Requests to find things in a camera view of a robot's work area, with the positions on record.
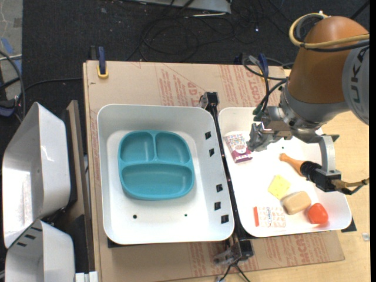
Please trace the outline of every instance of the concrete floor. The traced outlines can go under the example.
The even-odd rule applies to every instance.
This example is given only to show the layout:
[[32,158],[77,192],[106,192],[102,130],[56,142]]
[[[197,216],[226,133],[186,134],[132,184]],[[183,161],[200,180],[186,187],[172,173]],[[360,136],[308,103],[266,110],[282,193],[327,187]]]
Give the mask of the concrete floor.
[[[22,10],[22,0],[0,0],[0,50],[9,56],[22,55]],[[15,63],[22,71],[21,59],[16,59]],[[0,69],[4,82],[17,77],[8,61],[1,61]],[[19,93],[19,83],[14,83],[6,89],[7,99],[12,99]]]

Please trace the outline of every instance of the black floor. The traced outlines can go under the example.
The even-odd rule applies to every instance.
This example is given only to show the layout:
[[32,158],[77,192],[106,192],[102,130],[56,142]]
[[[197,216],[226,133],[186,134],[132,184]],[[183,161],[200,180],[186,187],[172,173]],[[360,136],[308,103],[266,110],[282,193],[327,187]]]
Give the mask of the black floor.
[[[234,63],[240,53],[263,53],[292,63],[297,47],[287,34],[295,19],[323,11],[354,16],[370,30],[367,1],[233,0],[231,15],[198,18],[201,11],[137,2],[23,0],[26,110],[39,102],[60,115],[76,99],[86,138],[81,77],[91,46],[103,46],[109,61]],[[45,80],[54,81],[32,86]],[[0,117],[0,160],[18,126],[16,117]]]

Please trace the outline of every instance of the white container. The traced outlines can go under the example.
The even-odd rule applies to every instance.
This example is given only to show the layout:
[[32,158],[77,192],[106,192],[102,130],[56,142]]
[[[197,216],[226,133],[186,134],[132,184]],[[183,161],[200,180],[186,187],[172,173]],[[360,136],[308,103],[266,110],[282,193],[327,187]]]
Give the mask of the white container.
[[[232,133],[242,133],[249,140],[253,122],[254,108],[225,108],[219,113],[219,126],[222,137]],[[234,195],[239,211],[240,222],[244,229],[255,237],[268,237],[286,234],[299,234],[329,230],[341,230],[351,223],[351,211],[346,196],[340,192],[323,192],[314,183],[309,182],[286,162],[279,160],[281,153],[297,160],[309,160],[321,165],[321,153],[318,144],[306,144],[297,138],[281,139],[268,145],[267,150],[252,152],[252,160],[235,163],[226,145],[226,161],[229,166]],[[312,204],[321,203],[328,215],[326,224],[311,224],[306,211],[294,215],[285,215],[285,227],[256,226],[254,207],[281,207],[281,202],[268,187],[276,175],[291,183],[286,195],[305,191]]]
[[6,253],[6,282],[73,282],[75,255],[71,237],[40,220]]
[[2,162],[5,246],[10,247],[36,219],[65,207],[70,193],[65,124],[35,102]]
[[[146,129],[177,133],[187,142],[196,176],[187,195],[160,201],[125,195],[117,161],[119,142],[129,132]],[[107,105],[98,113],[98,137],[103,225],[112,241],[122,245],[220,241],[232,235],[229,189],[209,112],[194,107]]]

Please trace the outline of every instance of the table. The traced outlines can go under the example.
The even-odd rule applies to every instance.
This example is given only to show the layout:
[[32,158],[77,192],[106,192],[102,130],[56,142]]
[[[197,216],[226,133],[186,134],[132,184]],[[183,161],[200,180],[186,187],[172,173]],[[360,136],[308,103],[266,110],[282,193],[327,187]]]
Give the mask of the table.
[[[83,64],[94,255],[99,277],[103,282],[122,281],[121,278],[181,281],[180,277],[191,277],[184,280],[188,282],[212,282],[213,276],[221,276],[225,268],[211,273],[187,268],[186,254],[182,254],[182,250],[188,253],[190,249],[197,249],[194,244],[108,248],[100,201],[96,114],[110,103],[196,106],[200,95],[207,91],[219,93],[221,108],[255,106],[263,96],[263,83],[238,65],[107,62],[107,79],[98,77],[96,66],[96,61]],[[284,71],[270,68],[270,75],[284,76]],[[276,105],[278,99],[275,93],[270,103]],[[340,134],[335,149],[337,169],[342,172],[343,180],[354,182],[369,177],[369,127],[351,112],[345,112],[325,125],[323,131]],[[251,281],[370,281],[370,242],[366,238],[370,233],[369,187],[348,197],[348,203],[357,231],[329,232],[338,236],[344,260],[249,271],[246,276]],[[242,278],[230,274],[226,281],[242,281]]]

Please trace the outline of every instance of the yellow cable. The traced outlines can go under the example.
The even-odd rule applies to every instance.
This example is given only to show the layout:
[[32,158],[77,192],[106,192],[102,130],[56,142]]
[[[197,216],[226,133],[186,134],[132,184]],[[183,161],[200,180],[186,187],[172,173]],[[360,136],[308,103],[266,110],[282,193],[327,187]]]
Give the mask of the yellow cable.
[[327,41],[327,42],[321,42],[321,43],[304,43],[296,40],[294,36],[294,30],[298,23],[309,16],[316,16],[316,17],[321,17],[322,19],[329,18],[328,15],[321,14],[321,13],[311,13],[311,14],[306,14],[304,16],[301,16],[297,20],[294,21],[294,23],[291,25],[290,30],[288,32],[288,35],[290,37],[290,41],[298,47],[305,47],[305,48],[322,48],[322,47],[327,47],[331,45],[338,45],[338,44],[344,44],[344,43],[349,43],[349,42],[355,42],[355,41],[361,41],[361,40],[367,40],[370,39],[370,34],[365,34],[365,35],[357,35],[357,36],[349,36],[348,38],[343,38],[343,39],[338,39],[334,41]]

